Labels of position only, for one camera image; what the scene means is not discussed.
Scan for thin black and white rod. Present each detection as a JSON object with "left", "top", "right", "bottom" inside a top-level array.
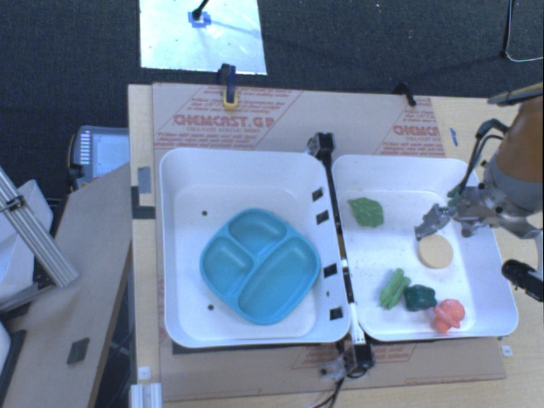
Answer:
[{"left": 321, "top": 155, "right": 366, "bottom": 344}]

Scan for dark green bell pepper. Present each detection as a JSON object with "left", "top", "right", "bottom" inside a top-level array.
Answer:
[{"left": 402, "top": 284, "right": 439, "bottom": 313}]

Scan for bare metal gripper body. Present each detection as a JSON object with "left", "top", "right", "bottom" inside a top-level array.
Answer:
[{"left": 445, "top": 184, "right": 540, "bottom": 240}]

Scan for beige round biscuit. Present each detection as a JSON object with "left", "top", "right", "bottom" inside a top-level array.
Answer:
[{"left": 416, "top": 234, "right": 455, "bottom": 270}]

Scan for blue divided plate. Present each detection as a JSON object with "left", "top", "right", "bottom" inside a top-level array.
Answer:
[{"left": 199, "top": 207, "right": 322, "bottom": 326}]

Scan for green lettuce leaf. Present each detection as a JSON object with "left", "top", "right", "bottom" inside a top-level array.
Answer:
[{"left": 347, "top": 196, "right": 386, "bottom": 230}]

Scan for brown cardboard board red print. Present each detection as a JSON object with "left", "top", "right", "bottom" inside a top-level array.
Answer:
[{"left": 150, "top": 82, "right": 508, "bottom": 403}]

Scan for white plastic tray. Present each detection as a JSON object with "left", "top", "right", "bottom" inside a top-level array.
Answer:
[
  {"left": 331, "top": 154, "right": 520, "bottom": 343},
  {"left": 158, "top": 146, "right": 353, "bottom": 349}
]

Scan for black block with thin wires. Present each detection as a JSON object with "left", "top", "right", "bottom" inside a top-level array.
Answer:
[
  {"left": 307, "top": 131, "right": 336, "bottom": 160},
  {"left": 338, "top": 341, "right": 377, "bottom": 378}
]

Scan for orange bell pepper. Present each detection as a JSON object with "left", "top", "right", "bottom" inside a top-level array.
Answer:
[{"left": 432, "top": 298, "right": 467, "bottom": 335}]

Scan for light green beans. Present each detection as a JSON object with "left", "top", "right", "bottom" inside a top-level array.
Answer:
[{"left": 378, "top": 268, "right": 412, "bottom": 311}]

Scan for black cylinder on white bracket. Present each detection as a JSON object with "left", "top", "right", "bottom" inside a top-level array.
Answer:
[{"left": 501, "top": 258, "right": 544, "bottom": 303}]

